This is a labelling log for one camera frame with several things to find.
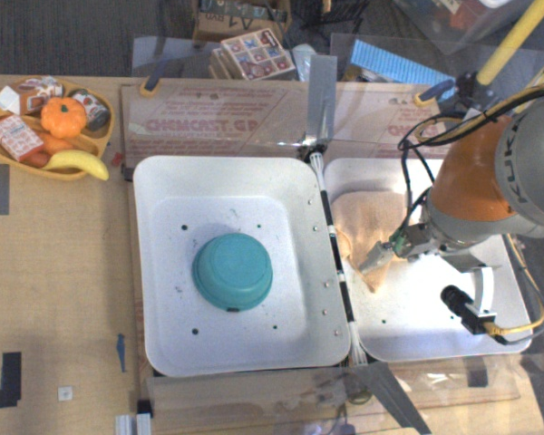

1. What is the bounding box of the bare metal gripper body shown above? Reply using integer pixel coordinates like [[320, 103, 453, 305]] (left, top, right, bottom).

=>
[[391, 221, 442, 260]]

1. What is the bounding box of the tan cloth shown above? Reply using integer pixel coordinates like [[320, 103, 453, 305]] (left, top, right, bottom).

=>
[[332, 189, 414, 295]]

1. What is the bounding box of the white plastic tray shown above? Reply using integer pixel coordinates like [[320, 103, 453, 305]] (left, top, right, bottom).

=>
[[323, 157, 534, 363], [131, 154, 353, 379]]

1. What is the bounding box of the teal bowl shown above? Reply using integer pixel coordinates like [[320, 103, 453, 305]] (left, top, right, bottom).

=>
[[190, 232, 275, 314]]

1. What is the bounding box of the brown cardboard board red print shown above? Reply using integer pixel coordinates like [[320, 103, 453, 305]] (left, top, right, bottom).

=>
[[120, 78, 522, 421]]

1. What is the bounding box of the yellow divided plate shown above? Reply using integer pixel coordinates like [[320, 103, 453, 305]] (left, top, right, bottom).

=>
[[0, 75, 116, 182]]

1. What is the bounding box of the yellow banana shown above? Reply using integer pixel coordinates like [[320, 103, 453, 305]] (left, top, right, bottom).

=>
[[42, 149, 112, 182]]

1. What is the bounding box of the small can strawberry print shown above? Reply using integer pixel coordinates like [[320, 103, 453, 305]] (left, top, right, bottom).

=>
[[69, 88, 112, 132]]

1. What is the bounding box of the orange carrot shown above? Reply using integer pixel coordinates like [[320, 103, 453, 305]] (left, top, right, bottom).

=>
[[36, 130, 77, 156]]

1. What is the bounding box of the orange pumpkin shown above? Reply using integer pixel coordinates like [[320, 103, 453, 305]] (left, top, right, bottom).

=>
[[40, 96, 89, 140]]

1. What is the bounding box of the red sausage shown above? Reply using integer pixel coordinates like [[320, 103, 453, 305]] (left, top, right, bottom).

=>
[[24, 150, 52, 169]]

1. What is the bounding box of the brown and white carton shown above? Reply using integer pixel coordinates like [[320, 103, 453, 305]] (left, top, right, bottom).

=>
[[11, 75, 64, 116]]

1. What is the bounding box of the red and white carton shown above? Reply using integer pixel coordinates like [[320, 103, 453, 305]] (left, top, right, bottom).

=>
[[0, 114, 45, 163]]

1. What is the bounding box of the small white box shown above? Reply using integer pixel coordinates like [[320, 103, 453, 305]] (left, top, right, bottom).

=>
[[0, 84, 23, 115]]

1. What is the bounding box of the black cylinder on white bracket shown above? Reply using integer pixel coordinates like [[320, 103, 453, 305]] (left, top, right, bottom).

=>
[[440, 264, 499, 335]]

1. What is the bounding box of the black block with thin wires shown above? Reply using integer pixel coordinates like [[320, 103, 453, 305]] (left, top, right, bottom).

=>
[[297, 142, 328, 162]]

